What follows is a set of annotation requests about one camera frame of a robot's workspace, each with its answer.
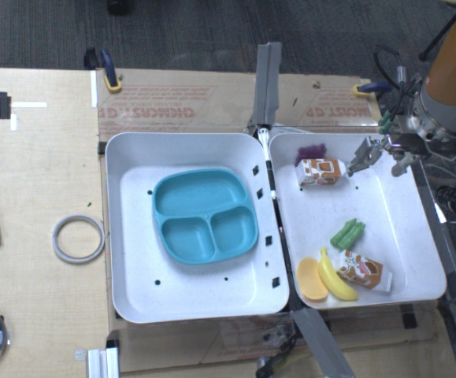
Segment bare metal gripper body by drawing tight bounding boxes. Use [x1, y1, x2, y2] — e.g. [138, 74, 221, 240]
[382, 112, 450, 159]

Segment blue divided plate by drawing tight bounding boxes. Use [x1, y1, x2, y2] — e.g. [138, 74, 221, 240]
[151, 167, 261, 267]

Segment orange and white carton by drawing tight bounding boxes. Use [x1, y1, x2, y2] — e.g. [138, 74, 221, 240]
[335, 249, 394, 293]
[295, 157, 349, 189]

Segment black round object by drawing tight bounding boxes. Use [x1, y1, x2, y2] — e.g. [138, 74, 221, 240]
[106, 0, 129, 16]

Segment yellow banana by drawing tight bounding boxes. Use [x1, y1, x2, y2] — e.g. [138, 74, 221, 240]
[317, 246, 360, 302]

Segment white tape roll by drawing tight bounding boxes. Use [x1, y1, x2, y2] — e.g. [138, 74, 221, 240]
[51, 214, 106, 265]

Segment purple grapes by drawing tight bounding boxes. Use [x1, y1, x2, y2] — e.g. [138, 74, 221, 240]
[295, 143, 328, 168]

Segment orange oval biscuit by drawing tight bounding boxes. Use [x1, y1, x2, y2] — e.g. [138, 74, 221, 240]
[295, 257, 330, 303]

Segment white plastic tray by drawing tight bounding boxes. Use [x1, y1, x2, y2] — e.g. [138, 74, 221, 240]
[268, 132, 448, 311]
[104, 132, 291, 324]

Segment green beans bunch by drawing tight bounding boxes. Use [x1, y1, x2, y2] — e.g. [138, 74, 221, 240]
[329, 217, 367, 251]

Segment brown cardboard board red print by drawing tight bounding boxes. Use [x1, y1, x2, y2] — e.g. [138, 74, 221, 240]
[95, 67, 450, 373]

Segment black cylinder on white bracket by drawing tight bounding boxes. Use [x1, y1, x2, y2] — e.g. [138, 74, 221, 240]
[433, 185, 456, 224]

